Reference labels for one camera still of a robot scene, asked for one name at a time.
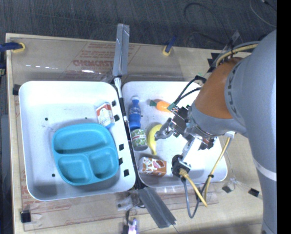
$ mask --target yellow clamp pad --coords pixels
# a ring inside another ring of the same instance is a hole
[[[172,47],[170,48],[170,50],[168,52],[166,52],[166,48],[167,48],[167,45],[163,49],[163,55],[168,57],[170,55],[170,52],[172,50]]]
[[[25,45],[24,45],[24,43],[19,42],[19,45],[22,46],[21,49],[12,49],[11,51],[12,51],[13,53],[18,53],[18,52],[22,52],[22,51],[24,51],[24,49],[25,49]]]

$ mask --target white tray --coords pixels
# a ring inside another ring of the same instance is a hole
[[[141,127],[145,129],[146,134],[151,130],[151,128],[156,124],[164,124],[166,120],[171,117],[173,118],[173,113],[167,113],[157,110],[155,107],[150,107],[150,100],[164,100],[168,103],[172,103],[184,87],[187,82],[183,81],[131,81],[123,86],[123,97],[125,102],[125,110],[128,112],[129,106],[131,104],[131,99],[133,96],[138,96],[140,98],[141,107]],[[192,83],[186,90],[186,92],[191,91],[199,87],[198,84]],[[194,92],[178,103],[178,106],[187,106],[194,102],[197,97],[198,92]],[[157,141],[157,156],[153,156],[150,148],[141,152],[134,152],[136,163],[143,156],[154,157],[161,160],[165,160],[171,163],[172,158],[177,154],[182,154],[183,147],[186,144],[186,140],[182,136],[171,136],[167,139],[160,139]],[[189,172],[190,178],[196,184],[204,183],[207,179],[210,171],[212,170],[215,162],[217,161],[222,148],[219,140],[216,140],[214,146],[211,149],[199,150],[200,140],[196,139],[193,143],[185,160],[188,164],[192,166]],[[212,182],[222,181],[227,176],[227,165],[224,157],[219,162]],[[182,185],[181,180],[176,176],[163,176],[157,177],[153,175],[140,175],[143,183],[149,187],[168,187]]]
[[[89,81],[29,81],[19,91],[27,188],[41,201],[123,192],[136,175],[116,90],[108,83]],[[79,123],[98,123],[96,108],[112,103],[119,120],[110,128],[122,164],[117,174],[96,184],[73,186],[58,173],[51,150],[53,134]]]

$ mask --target table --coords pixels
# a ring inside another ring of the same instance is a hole
[[[6,42],[25,42],[23,52],[6,52],[8,113],[10,124],[10,152],[12,171],[12,204],[14,233],[122,233],[125,213],[115,206],[117,194],[85,197],[63,203],[36,202],[25,188],[23,170],[23,150],[21,144],[21,125],[19,124],[19,101],[15,95],[16,85],[29,80],[97,80],[109,79],[108,69],[114,58],[114,42],[68,39],[23,34],[6,34]],[[173,47],[171,54],[162,54],[163,46],[129,44],[128,76],[123,84],[131,80],[185,80],[196,74],[203,75],[209,68],[212,54],[218,50]],[[238,53],[246,57],[247,53]],[[85,74],[80,70],[87,69]],[[222,146],[224,138],[220,137]],[[190,219],[185,207],[185,197],[180,188],[159,191],[161,198],[176,218],[176,225],[159,229],[145,209],[132,211],[130,219],[138,220],[140,233],[259,233],[262,222],[263,205],[260,197],[248,193],[250,188],[260,191],[255,165],[252,162],[248,140],[236,135],[225,159],[228,176],[212,184],[211,191],[216,199],[208,208],[199,207],[194,219]],[[231,192],[222,187],[229,185]],[[74,209],[69,221],[69,209]],[[21,212],[29,209],[32,221],[23,224]]]

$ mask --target gray floor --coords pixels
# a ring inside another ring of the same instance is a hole
[[[276,29],[277,0],[265,1],[0,0],[0,44],[7,32],[114,41],[116,25],[124,23],[130,26],[130,42],[163,45],[177,36],[175,46],[221,50],[236,30],[248,42]],[[4,114],[7,95],[2,77],[0,128]],[[0,153],[0,219],[5,197],[1,182]]]

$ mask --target green can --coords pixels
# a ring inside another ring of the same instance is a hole
[[[147,149],[146,133],[143,129],[131,131],[132,146],[135,151],[144,151]]]

